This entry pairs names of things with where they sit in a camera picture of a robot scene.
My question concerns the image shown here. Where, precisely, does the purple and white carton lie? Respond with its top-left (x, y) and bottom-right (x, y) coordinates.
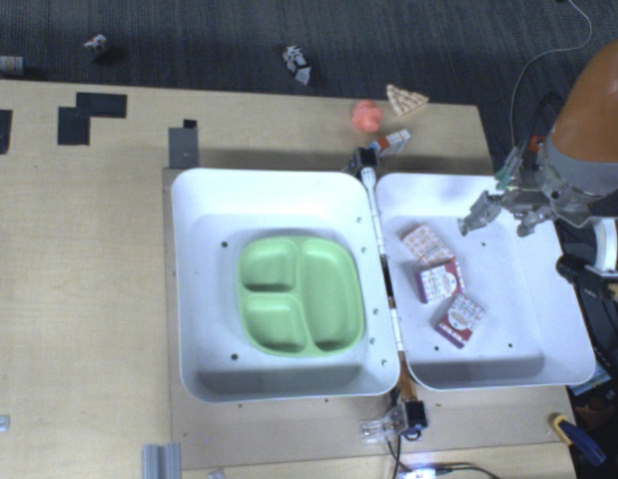
top-left (413, 259), bottom-right (467, 305)

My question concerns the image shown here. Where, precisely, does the black block with wires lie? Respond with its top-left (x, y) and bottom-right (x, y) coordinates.
top-left (354, 147), bottom-right (380, 172)
top-left (402, 399), bottom-right (431, 432)

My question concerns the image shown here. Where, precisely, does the green divided plate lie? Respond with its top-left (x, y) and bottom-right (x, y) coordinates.
top-left (237, 235), bottom-right (366, 360)

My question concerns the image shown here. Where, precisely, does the orange patterned carton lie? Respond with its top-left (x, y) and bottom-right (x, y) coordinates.
top-left (400, 223), bottom-right (456, 270)

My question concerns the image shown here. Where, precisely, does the small white patterned packet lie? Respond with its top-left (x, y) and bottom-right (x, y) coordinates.
top-left (83, 33), bottom-right (109, 60)

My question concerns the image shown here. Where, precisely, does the small red and white carton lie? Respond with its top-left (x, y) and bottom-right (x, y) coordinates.
top-left (369, 128), bottom-right (412, 159)

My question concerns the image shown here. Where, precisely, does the thin black and white rod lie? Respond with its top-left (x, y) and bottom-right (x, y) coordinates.
top-left (358, 166), bottom-right (406, 366)

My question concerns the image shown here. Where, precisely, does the orange toy doughnut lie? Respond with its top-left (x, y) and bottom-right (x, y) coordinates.
top-left (350, 99), bottom-right (383, 135)

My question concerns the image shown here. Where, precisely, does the white plastic tray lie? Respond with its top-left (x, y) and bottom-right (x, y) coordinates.
top-left (374, 171), bottom-right (598, 392)
top-left (170, 167), bottom-right (402, 405)

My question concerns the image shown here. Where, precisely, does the toy pizza slice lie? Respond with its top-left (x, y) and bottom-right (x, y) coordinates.
top-left (385, 83), bottom-right (431, 118)

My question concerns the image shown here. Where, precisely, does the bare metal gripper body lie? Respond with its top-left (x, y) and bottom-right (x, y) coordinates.
top-left (501, 177), bottom-right (610, 229)

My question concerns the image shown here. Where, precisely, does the black cylinder on white bracket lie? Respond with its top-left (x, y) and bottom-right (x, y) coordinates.
top-left (555, 217), bottom-right (618, 299)

